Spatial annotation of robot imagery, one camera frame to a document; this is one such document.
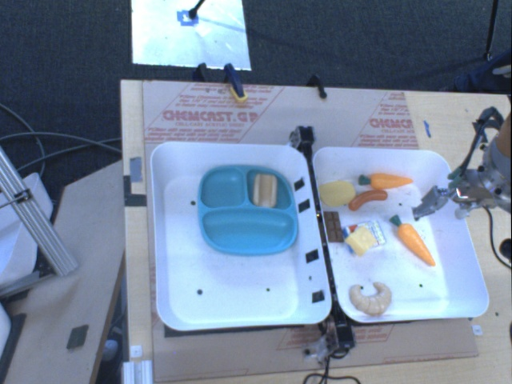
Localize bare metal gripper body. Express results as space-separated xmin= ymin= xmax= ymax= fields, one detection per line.
xmin=446 ymin=167 xmax=512 ymax=220

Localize orange toy carrot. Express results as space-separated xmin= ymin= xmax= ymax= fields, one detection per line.
xmin=357 ymin=172 xmax=414 ymax=192
xmin=389 ymin=214 xmax=438 ymax=268

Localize white printed packet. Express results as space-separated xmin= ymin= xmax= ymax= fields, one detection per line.
xmin=342 ymin=219 xmax=387 ymax=249

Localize red-brown toy sausage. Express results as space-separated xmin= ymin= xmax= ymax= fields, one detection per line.
xmin=347 ymin=189 xmax=389 ymax=212

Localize yellow toy cheese wedge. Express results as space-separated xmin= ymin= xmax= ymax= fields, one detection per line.
xmin=344 ymin=226 xmax=379 ymax=257

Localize white plastic tray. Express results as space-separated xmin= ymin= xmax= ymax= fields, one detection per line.
xmin=311 ymin=146 xmax=490 ymax=324
xmin=149 ymin=141 xmax=334 ymax=332

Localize yellow toy potato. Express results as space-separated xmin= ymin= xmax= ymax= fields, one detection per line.
xmin=318 ymin=179 xmax=357 ymax=208

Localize brown toy chocolate bar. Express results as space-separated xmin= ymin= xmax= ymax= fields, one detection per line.
xmin=322 ymin=210 xmax=346 ymax=244

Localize thin black and white rod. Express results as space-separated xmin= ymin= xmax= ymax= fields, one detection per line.
xmin=302 ymin=141 xmax=342 ymax=327

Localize beige toy croissant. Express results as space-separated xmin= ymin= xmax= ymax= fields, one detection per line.
xmin=348 ymin=281 xmax=394 ymax=317

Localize tan toy bread bun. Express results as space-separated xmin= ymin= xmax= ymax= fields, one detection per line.
xmin=251 ymin=173 xmax=278 ymax=209

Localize brown cardboard board red print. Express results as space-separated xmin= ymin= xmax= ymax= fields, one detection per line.
xmin=141 ymin=79 xmax=480 ymax=382

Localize blue divided plate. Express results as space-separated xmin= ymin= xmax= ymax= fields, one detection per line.
xmin=197 ymin=164 xmax=299 ymax=256

